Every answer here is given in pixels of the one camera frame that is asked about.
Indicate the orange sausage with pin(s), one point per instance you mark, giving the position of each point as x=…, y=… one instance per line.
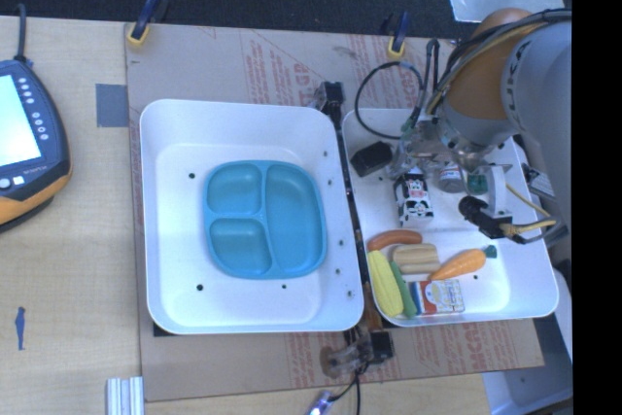
x=393, y=238

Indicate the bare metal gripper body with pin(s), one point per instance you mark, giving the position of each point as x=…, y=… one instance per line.
x=425, y=146

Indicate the blue divided plate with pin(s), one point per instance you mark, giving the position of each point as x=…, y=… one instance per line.
x=291, y=218

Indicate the cow print milk carton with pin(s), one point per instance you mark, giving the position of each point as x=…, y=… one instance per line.
x=415, y=201

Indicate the tan hot dog bun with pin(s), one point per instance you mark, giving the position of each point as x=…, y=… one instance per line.
x=416, y=257

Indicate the black cylinder on white bracket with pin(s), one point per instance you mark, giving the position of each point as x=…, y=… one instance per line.
x=488, y=218

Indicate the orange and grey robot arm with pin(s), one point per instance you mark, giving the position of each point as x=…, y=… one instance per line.
x=534, y=78

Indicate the green pea pod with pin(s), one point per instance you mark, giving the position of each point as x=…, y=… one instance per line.
x=405, y=294

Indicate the yellow corn cob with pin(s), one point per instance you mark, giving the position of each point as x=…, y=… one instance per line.
x=385, y=284

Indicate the small grey can red label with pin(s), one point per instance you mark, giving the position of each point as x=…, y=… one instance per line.
x=451, y=180

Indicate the orange and blue juice carton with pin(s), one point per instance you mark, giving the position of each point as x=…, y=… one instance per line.
x=439, y=297

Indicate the orange carrot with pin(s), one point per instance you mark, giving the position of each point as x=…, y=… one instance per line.
x=461, y=263

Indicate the small green bottle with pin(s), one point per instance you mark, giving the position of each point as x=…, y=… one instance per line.
x=477, y=184

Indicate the thin black rod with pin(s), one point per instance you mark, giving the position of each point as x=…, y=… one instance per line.
x=351, y=199

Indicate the brown cardboard board red print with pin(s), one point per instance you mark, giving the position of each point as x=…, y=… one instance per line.
x=204, y=63

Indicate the black box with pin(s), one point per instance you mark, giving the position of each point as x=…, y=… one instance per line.
x=371, y=158

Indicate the white plastic tray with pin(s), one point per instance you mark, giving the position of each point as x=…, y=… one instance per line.
x=175, y=209
x=505, y=287

